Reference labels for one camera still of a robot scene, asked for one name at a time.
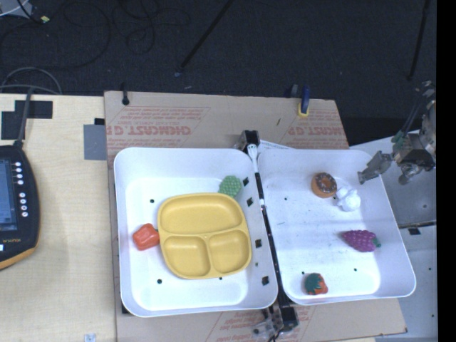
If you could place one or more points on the brown cardboard board red print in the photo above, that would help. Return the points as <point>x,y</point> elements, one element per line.
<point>213,127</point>

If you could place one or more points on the yellow divided plate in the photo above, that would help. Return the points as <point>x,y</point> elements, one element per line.
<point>203,233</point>

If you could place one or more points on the orange bell pepper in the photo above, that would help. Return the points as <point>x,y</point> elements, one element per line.
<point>145,237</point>

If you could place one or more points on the purple grapes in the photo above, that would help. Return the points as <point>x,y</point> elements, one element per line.
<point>360,241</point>

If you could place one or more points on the green grapes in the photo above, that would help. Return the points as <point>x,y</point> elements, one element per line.
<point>231,186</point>

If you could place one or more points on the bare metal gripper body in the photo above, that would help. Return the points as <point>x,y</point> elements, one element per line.
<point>417,153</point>

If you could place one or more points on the white lumpy toy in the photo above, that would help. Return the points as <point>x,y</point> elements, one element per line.
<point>349,199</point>

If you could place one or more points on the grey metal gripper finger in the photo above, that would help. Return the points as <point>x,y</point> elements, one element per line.
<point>375,166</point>
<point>409,174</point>

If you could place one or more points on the thin black and white rod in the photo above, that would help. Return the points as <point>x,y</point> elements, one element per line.
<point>268,223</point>

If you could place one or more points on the red strawberry with green leaves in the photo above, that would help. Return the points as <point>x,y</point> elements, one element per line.
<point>315,284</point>

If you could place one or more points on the white plastic tray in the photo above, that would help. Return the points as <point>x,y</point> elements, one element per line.
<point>142,290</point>
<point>313,233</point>

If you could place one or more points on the brown doughnut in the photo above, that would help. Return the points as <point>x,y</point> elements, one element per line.
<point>323,185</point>

